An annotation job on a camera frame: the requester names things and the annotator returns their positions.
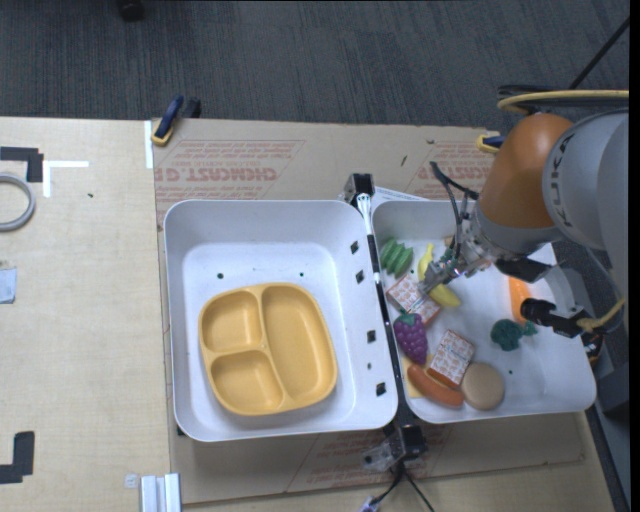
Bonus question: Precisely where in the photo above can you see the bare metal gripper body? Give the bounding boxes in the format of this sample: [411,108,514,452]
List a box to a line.
[449,218,502,280]

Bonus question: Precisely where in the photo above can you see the yellow banana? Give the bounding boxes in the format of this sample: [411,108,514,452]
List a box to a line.
[417,242,462,309]

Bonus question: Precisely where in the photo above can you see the orange and white carton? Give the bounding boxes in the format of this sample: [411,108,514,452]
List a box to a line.
[425,328,477,391]
[384,272,443,327]

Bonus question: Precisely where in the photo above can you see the green ribbed toy vegetable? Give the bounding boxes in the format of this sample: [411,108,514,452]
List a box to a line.
[379,236,416,280]

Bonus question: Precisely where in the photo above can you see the purple grapes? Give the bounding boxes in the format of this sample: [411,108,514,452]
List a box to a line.
[392,308,430,367]

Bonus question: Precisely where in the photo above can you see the orange carrot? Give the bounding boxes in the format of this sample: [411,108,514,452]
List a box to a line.
[507,275,533,324]

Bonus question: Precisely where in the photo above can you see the green broccoli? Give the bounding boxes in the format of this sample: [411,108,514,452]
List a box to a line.
[489,318,540,353]

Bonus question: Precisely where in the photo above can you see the white plastic tray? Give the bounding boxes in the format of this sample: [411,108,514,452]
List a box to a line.
[371,199,598,425]
[163,199,400,444]

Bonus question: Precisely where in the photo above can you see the white paper sheet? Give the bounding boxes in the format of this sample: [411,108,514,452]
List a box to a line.
[372,185,434,204]

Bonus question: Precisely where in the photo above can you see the orange sausage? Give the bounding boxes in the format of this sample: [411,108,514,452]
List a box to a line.
[405,362,466,410]

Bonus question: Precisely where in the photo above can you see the yellow cheese slice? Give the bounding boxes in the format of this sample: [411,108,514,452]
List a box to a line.
[401,353,432,400]

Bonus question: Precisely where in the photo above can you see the tan round bread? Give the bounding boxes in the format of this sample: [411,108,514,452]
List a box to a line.
[459,361,506,413]

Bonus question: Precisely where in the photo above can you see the yellow divided plate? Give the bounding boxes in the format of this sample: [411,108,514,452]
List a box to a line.
[198,282,340,417]

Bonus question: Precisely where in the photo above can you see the brown cardboard board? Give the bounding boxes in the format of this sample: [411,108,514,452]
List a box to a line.
[151,117,587,506]

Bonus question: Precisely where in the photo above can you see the grey tape roll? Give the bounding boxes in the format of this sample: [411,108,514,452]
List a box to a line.
[0,171,38,233]

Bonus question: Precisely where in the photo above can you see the black cylinder on white bracket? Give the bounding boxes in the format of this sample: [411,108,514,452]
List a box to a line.
[497,255,599,340]

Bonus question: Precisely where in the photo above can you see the black block with wires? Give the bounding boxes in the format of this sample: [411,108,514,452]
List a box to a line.
[343,172,376,204]
[361,423,430,472]

